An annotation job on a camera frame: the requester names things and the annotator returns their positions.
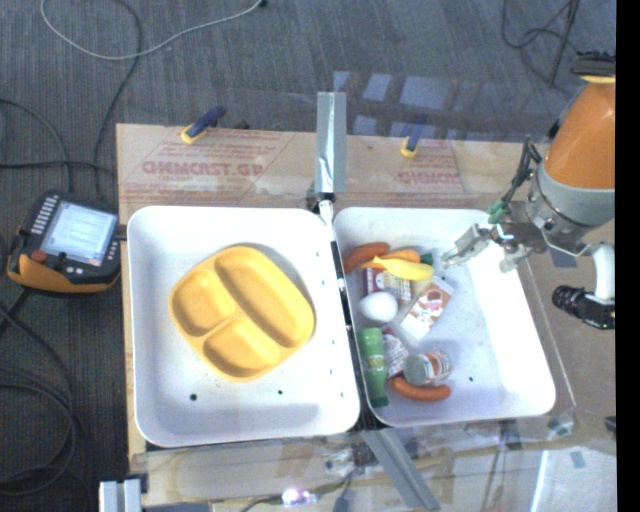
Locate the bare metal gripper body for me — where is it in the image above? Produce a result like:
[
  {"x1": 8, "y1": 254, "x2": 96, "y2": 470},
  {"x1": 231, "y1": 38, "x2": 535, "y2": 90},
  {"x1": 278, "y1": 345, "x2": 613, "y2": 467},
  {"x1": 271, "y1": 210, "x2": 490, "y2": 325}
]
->
[{"x1": 496, "y1": 199, "x2": 596, "y2": 258}]

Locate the orange carrot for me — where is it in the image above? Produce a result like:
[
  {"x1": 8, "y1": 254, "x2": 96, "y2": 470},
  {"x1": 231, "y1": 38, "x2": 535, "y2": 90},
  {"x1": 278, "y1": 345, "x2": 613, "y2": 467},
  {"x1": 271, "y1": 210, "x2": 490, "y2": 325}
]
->
[{"x1": 360, "y1": 248, "x2": 434, "y2": 271}]

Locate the yellow banana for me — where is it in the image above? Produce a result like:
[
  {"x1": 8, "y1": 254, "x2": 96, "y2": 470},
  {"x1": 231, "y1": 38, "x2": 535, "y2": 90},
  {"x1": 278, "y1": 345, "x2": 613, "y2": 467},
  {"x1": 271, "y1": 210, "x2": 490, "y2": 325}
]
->
[{"x1": 372, "y1": 254, "x2": 435, "y2": 283}]

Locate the white and orange carton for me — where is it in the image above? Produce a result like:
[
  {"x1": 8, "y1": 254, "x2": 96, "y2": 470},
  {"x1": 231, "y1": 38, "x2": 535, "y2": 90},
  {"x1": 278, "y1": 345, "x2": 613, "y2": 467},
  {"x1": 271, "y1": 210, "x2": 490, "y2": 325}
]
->
[{"x1": 399, "y1": 275, "x2": 455, "y2": 342}]

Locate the white plastic tray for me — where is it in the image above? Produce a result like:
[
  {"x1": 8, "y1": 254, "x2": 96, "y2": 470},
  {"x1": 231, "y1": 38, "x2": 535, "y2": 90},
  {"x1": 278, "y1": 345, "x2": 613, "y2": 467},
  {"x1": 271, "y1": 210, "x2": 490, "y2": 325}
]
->
[
  {"x1": 126, "y1": 204, "x2": 362, "y2": 449},
  {"x1": 332, "y1": 206, "x2": 558, "y2": 429}
]

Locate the red and white carton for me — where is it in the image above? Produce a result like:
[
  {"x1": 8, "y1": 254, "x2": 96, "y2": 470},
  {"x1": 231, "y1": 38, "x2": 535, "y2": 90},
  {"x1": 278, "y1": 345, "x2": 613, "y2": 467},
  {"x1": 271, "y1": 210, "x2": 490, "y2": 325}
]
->
[{"x1": 362, "y1": 267, "x2": 414, "y2": 304}]

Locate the orange sausage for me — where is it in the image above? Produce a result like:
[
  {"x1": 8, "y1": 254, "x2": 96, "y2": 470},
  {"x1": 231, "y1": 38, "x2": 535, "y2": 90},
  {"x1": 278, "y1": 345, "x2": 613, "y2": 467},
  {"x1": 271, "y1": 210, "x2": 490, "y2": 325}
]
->
[
  {"x1": 389, "y1": 375, "x2": 452, "y2": 403},
  {"x1": 342, "y1": 241, "x2": 391, "y2": 275}
]

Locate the white egg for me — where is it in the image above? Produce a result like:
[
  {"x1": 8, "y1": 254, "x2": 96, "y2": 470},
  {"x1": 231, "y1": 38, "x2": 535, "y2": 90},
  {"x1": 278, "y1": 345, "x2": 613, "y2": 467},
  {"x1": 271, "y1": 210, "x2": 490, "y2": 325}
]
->
[{"x1": 357, "y1": 290, "x2": 400, "y2": 323}]

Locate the white and red packet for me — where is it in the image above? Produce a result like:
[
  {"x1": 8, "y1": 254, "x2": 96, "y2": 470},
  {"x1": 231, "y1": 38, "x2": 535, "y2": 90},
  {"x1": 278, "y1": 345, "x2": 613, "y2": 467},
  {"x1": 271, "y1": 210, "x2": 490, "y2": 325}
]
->
[{"x1": 382, "y1": 332, "x2": 412, "y2": 379}]

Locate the green bottle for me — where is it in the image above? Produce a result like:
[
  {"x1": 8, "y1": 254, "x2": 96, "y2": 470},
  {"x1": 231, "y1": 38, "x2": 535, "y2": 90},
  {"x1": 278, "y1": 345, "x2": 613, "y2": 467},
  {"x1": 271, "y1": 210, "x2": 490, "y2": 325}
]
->
[{"x1": 355, "y1": 327, "x2": 391, "y2": 409}]

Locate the yellow divided plate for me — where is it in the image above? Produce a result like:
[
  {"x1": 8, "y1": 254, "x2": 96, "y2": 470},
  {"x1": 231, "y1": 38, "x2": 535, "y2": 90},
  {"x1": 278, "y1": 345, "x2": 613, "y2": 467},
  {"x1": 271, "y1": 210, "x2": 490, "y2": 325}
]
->
[{"x1": 168, "y1": 244, "x2": 317, "y2": 384}]

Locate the brown cardboard board red print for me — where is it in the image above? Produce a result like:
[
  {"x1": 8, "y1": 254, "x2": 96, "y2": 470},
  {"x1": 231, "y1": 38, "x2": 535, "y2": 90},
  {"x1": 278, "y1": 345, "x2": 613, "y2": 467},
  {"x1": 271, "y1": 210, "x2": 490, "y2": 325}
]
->
[{"x1": 115, "y1": 123, "x2": 616, "y2": 507}]

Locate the black cylinder on white bracket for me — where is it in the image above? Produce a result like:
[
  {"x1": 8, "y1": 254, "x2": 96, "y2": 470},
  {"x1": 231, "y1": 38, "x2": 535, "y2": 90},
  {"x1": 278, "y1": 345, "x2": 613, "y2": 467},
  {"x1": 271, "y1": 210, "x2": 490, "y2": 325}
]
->
[{"x1": 551, "y1": 242, "x2": 616, "y2": 331}]

